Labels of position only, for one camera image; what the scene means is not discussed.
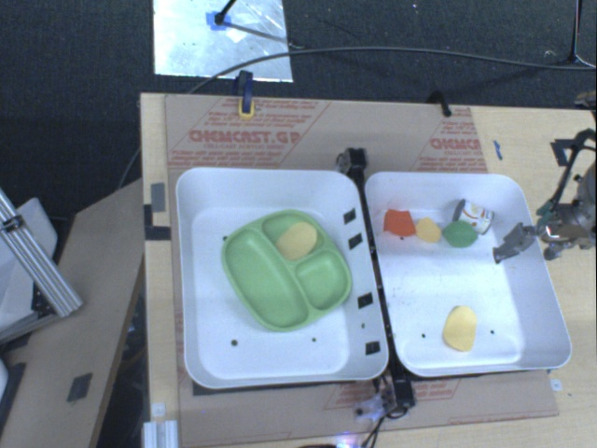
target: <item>can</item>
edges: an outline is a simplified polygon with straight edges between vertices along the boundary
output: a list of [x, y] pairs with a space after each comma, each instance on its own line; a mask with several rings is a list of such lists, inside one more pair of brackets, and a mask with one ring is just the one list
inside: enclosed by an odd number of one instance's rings
[[493, 211], [474, 204], [467, 199], [462, 199], [456, 209], [452, 220], [463, 220], [468, 222], [478, 234], [484, 234], [489, 230], [493, 221]]

